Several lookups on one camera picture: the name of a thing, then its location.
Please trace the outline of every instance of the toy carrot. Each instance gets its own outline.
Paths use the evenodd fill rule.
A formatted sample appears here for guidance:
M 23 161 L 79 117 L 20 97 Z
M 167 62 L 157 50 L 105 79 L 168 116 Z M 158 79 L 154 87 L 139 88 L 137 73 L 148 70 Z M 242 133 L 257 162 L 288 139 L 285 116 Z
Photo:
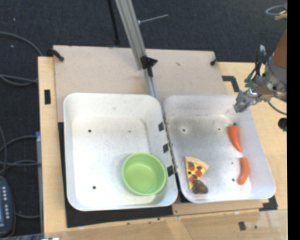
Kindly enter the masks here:
M 241 148 L 241 145 L 239 142 L 239 136 L 238 136 L 239 128 L 238 128 L 237 124 L 234 123 L 233 125 L 231 125 L 229 127 L 228 130 L 229 130 L 229 136 L 230 136 L 230 140 L 231 140 L 232 144 L 239 152 L 242 152 L 242 148 Z
M 245 184 L 249 175 L 249 163 L 246 157 L 240 158 L 240 167 L 241 167 L 241 173 L 238 178 L 238 184 L 243 185 Z

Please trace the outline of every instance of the toy pizza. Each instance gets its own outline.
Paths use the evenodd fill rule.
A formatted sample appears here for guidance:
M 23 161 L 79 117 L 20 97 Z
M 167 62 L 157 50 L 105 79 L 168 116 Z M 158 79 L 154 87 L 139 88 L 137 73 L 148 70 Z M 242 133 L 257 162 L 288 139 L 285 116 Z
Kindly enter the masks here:
M 209 165 L 197 158 L 186 156 L 185 167 L 189 189 L 191 190 L 194 187 L 195 181 L 200 179 L 209 168 Z

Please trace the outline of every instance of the black backdrop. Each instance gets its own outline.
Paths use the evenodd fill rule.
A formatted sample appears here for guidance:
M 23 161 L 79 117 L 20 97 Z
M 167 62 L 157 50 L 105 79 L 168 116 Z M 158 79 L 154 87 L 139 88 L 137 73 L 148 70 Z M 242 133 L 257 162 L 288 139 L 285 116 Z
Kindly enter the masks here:
M 259 44 L 271 53 L 287 27 L 265 10 L 288 0 L 132 0 L 146 48 L 214 51 L 218 61 L 253 62 Z M 120 44 L 129 47 L 112 0 Z M 53 45 L 113 46 L 115 33 L 107 0 L 0 0 L 0 31 L 33 42 L 45 55 Z M 36 79 L 38 53 L 16 38 L 0 35 L 0 73 Z M 0 79 L 0 125 L 6 141 L 40 131 L 38 85 L 11 86 Z M 0 133 L 0 147 L 3 139 Z M 7 149 L 8 161 L 36 159 L 34 138 Z M 39 213 L 37 168 L 5 173 L 16 211 Z M 17 217 L 15 235 L 40 232 L 38 219 Z

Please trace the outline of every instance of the tray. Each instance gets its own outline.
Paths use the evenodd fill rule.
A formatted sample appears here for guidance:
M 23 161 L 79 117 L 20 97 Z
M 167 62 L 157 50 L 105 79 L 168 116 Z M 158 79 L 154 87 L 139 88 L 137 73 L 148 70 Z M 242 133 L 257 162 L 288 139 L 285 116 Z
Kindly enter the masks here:
M 236 113 L 233 95 L 170 96 L 163 104 L 180 188 L 190 202 L 268 199 L 275 182 L 263 152 L 250 109 Z M 228 127 L 237 123 L 242 153 L 232 145 Z M 188 188 L 185 156 L 203 160 L 209 169 L 202 176 L 207 194 Z M 249 177 L 239 185 L 240 157 L 249 161 Z
M 80 211 L 169 206 L 178 196 L 160 103 L 143 94 L 72 93 L 63 103 L 66 189 Z M 152 196 L 127 190 L 124 160 L 147 152 L 170 169 L 164 189 Z

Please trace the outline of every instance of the green bowl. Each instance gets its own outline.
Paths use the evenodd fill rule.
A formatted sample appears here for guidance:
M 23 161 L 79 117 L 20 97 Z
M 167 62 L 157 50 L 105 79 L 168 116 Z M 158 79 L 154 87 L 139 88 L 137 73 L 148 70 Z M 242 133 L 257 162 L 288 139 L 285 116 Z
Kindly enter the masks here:
M 122 165 L 122 178 L 134 194 L 151 196 L 160 192 L 167 181 L 166 169 L 154 155 L 144 152 L 131 154 Z

